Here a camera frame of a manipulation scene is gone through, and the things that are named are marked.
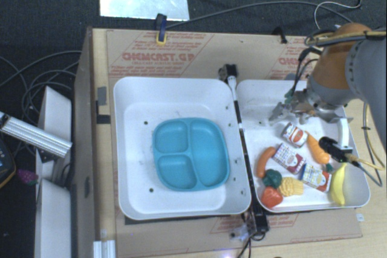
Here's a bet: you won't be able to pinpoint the blue divided plate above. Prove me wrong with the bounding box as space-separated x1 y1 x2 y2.
152 117 231 192

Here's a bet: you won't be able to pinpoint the yellow corn cob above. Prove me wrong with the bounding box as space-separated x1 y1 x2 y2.
278 176 304 198

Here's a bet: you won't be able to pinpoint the thin black and white rod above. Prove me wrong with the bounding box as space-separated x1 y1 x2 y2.
228 75 261 216

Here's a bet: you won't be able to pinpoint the red and white can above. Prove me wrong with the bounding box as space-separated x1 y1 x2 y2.
282 122 309 148

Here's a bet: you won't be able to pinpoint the orange carrot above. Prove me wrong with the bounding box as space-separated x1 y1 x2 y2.
305 131 334 173

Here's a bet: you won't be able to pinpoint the purple grapes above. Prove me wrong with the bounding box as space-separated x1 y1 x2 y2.
16 169 40 187

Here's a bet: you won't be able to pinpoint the black cylinder on white bracket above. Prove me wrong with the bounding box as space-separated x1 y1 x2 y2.
318 117 355 164

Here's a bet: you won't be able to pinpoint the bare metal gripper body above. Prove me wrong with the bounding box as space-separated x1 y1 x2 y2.
290 90 346 123

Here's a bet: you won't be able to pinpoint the yellow banana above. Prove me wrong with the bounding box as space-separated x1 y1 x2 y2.
329 162 348 207

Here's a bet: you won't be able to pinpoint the brown cardboard board, red print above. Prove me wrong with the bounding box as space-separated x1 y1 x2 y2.
105 29 363 251

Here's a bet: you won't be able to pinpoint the orange sausage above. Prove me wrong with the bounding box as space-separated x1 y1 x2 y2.
256 146 278 179

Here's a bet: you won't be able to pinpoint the black block with thin wires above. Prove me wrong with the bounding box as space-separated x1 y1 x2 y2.
218 63 240 83
241 210 270 240

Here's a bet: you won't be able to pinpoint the white plastic tray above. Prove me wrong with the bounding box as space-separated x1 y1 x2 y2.
235 79 371 214
113 76 253 221

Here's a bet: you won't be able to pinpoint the green broccoli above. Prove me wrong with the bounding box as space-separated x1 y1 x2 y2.
261 169 283 189

